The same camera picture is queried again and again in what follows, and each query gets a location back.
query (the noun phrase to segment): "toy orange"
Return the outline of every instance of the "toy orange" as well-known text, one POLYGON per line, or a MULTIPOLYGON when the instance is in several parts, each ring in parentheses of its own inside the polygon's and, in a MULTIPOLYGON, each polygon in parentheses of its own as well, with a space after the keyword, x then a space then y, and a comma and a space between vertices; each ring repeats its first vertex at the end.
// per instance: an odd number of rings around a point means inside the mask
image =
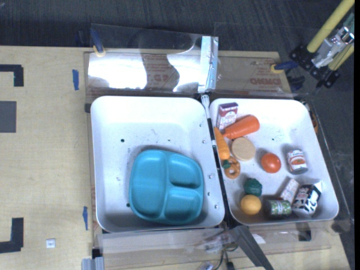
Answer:
POLYGON ((261 166, 267 173, 276 173, 281 168, 280 158, 274 153, 266 153, 261 158, 261 166))
POLYGON ((253 194, 245 195, 240 201, 240 208, 246 215, 258 214, 261 206, 260 198, 253 194))

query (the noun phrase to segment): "blue divided plate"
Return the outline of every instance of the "blue divided plate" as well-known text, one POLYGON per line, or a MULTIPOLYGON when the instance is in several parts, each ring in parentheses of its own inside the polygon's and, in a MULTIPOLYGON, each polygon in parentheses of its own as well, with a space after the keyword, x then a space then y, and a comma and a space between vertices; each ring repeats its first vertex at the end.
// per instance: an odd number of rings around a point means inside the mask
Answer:
POLYGON ((189 224, 200 215, 203 192, 203 172, 189 157, 164 150, 146 150, 134 161, 129 202, 142 219, 171 225, 189 224))

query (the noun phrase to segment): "toy bread roll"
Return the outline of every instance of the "toy bread roll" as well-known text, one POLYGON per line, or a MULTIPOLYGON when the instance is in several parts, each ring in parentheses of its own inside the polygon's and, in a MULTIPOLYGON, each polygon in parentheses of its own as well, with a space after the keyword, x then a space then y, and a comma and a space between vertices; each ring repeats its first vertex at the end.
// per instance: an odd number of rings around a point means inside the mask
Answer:
POLYGON ((240 137, 232 142, 231 152, 237 160, 249 161, 255 156, 255 146, 249 139, 240 137))

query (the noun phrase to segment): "orange fruit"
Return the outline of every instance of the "orange fruit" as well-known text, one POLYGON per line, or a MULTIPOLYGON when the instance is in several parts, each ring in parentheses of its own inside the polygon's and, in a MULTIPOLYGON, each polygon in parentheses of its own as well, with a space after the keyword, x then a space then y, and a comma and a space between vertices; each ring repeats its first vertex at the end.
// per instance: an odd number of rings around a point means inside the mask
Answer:
POLYGON ((258 214, 261 209, 260 198, 252 194, 247 194, 241 199, 240 208, 246 215, 258 214))

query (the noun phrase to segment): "wooden table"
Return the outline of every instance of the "wooden table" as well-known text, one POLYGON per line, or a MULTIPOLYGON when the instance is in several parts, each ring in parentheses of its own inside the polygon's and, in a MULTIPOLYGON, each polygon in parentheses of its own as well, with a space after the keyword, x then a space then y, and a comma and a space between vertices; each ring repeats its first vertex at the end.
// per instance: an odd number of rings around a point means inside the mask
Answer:
MULTIPOLYGON (((92 199, 84 111, 84 53, 88 50, 0 47, 0 64, 24 68, 23 87, 14 87, 13 73, 0 72, 0 101, 16 101, 17 108, 16 133, 0 133, 0 241, 10 240, 12 218, 24 219, 24 246, 21 251, 0 254, 0 269, 81 269, 82 259, 91 257, 92 199), (77 91, 72 70, 79 71, 77 91), (47 248, 47 239, 55 239, 56 246, 47 248)), ((339 235, 329 235, 328 242, 327 249, 267 258, 275 269, 289 269, 289 265, 292 269, 349 269, 339 235)), ((248 258, 233 262, 236 269, 253 267, 248 258)))

